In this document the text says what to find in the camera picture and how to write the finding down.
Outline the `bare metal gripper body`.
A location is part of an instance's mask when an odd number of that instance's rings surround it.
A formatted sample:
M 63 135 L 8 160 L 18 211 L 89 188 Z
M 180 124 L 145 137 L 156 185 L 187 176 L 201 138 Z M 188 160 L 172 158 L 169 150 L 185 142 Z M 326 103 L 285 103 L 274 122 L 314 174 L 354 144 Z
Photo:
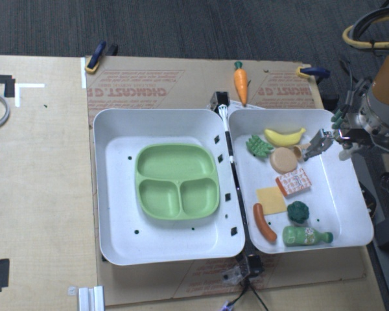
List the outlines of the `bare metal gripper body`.
M 333 136 L 345 150 L 376 147 L 389 153 L 389 125 L 367 107 L 357 113 L 339 109 L 333 115 Z

